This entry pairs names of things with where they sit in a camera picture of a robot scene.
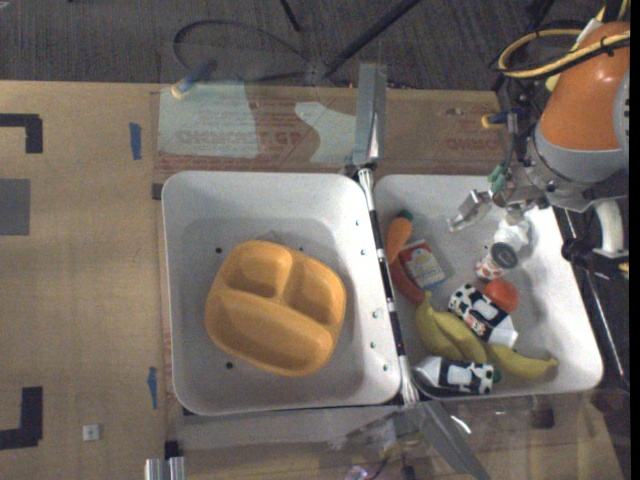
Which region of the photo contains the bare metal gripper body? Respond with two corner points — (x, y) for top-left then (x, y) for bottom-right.
(491, 159), (557, 215)

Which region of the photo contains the white crumpled packet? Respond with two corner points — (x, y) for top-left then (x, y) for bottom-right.
(494, 217), (534, 250)

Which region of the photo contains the white can with orange dots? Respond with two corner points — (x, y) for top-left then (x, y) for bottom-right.
(474, 241), (520, 282)

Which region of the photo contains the red and blue carton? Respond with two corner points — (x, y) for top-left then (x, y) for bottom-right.
(397, 238), (448, 291)

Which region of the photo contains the orange carrot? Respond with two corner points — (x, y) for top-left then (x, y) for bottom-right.
(384, 209), (416, 265)

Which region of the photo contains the red-orange round toy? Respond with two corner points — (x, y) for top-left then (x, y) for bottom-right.
(483, 278), (521, 314)

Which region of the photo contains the red sausage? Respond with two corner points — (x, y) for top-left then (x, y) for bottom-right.
(389, 259), (427, 305)

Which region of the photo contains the thin black and white rod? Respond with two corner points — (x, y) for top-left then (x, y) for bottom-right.
(357, 167), (420, 405)

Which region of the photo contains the cow print milk carton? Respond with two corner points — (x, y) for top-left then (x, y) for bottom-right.
(411, 355), (503, 397)
(446, 282), (520, 349)

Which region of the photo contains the white plastic tray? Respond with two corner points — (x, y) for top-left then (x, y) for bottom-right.
(160, 169), (404, 417)
(371, 173), (605, 401)

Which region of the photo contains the yellow banana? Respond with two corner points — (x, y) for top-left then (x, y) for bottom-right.
(483, 342), (559, 382)
(414, 291), (489, 365)

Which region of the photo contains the orange divided plate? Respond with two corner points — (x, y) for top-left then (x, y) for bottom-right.
(203, 238), (348, 379)

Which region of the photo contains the black cylinder on white bracket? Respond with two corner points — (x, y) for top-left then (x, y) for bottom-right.
(560, 199), (630, 272)

